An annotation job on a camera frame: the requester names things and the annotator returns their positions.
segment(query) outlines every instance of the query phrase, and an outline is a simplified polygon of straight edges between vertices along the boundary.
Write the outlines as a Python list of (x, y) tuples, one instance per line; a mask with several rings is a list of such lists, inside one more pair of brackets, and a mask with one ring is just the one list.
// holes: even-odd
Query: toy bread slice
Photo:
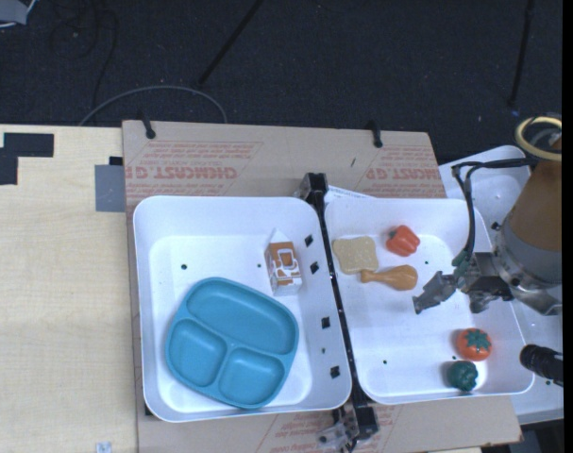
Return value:
[(332, 243), (332, 249), (344, 274), (379, 268), (376, 245), (370, 237), (338, 239)]

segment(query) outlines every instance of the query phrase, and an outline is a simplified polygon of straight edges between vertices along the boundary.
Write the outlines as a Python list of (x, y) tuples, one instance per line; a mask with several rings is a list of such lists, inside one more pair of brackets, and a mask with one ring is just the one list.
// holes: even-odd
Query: red toy tomato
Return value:
[(418, 245), (420, 245), (420, 239), (405, 225), (400, 225), (391, 230), (386, 243), (387, 250), (401, 255), (401, 257), (410, 256), (416, 251)]
[(483, 361), (492, 353), (492, 340), (487, 332), (470, 327), (458, 334), (456, 348), (466, 360)]

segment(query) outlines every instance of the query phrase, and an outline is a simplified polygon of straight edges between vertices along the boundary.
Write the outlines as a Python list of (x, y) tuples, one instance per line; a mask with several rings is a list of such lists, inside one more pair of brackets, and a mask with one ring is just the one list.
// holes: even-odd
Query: blue divided plate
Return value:
[(185, 385), (252, 410), (279, 393), (297, 345), (298, 323), (288, 308), (241, 283), (211, 277), (185, 295), (164, 353)]

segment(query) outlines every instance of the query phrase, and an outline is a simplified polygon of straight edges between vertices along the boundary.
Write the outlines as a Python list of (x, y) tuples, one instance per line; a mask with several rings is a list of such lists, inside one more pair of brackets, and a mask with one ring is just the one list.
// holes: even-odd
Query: red bell pepper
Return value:
[(420, 239), (405, 225), (400, 225), (390, 231), (386, 243), (387, 250), (402, 257), (410, 256), (416, 251), (418, 245), (420, 245)]

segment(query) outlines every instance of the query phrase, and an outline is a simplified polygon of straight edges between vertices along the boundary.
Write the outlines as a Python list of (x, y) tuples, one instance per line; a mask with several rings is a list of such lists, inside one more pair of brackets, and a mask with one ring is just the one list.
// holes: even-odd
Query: white surface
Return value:
[[(154, 196), (135, 209), (135, 249), (142, 326), (143, 393), (149, 409), (170, 422), (240, 414), (336, 409), (351, 376), (329, 277), (319, 220), (291, 197)], [(294, 314), (299, 343), (291, 372), (266, 407), (245, 411), (178, 382), (164, 359), (166, 331), (185, 294), (199, 280), (224, 277), (273, 296), (263, 256), (278, 229), (295, 245), (303, 285), (274, 296)], [(313, 240), (306, 246), (305, 239)], [(311, 264), (319, 266), (314, 274)], [(322, 328), (328, 317), (330, 327)], [(339, 366), (332, 378), (330, 368)]]
[[(472, 395), (517, 394), (531, 386), (533, 374), (518, 362), (524, 343), (509, 302), (473, 314), (468, 296), (456, 292), (437, 307), (419, 314), (414, 311), (413, 296), (423, 293), (423, 286), (434, 274), (453, 272), (452, 259), (468, 236), (468, 211), (463, 200), (340, 198), (327, 206), (326, 224), (333, 241), (372, 238), (380, 270), (409, 264), (418, 272), (413, 290), (397, 291), (380, 282), (361, 283), (359, 274), (339, 273), (335, 257), (360, 384), (372, 399), (401, 404), (467, 395), (445, 381), (446, 369), (460, 358), (455, 335), (467, 327), (484, 329), (494, 344), (490, 357), (476, 363), (479, 377)], [(410, 227), (421, 241), (409, 257), (400, 257), (385, 247), (387, 232), (399, 225)], [(478, 216), (476, 250), (488, 251), (490, 246)]]
[[(501, 146), (443, 164), (439, 167), (439, 171), (447, 196), (462, 197), (460, 187), (451, 175), (452, 165), (464, 161), (485, 162), (495, 159), (523, 158), (524, 156), (524, 153), (515, 146)], [(475, 208), (485, 219), (492, 240), (496, 232), (489, 226), (493, 222), (503, 222), (530, 175), (531, 171), (528, 166), (494, 170), (481, 169), (472, 175)], [(563, 288), (559, 286), (551, 293), (562, 299)], [(557, 352), (563, 352), (563, 313), (558, 316), (544, 316), (517, 300), (513, 301), (513, 307), (527, 344), (541, 345)], [(528, 391), (512, 396), (511, 400), (519, 423), (522, 425), (564, 418), (563, 388), (543, 377), (536, 377)]]

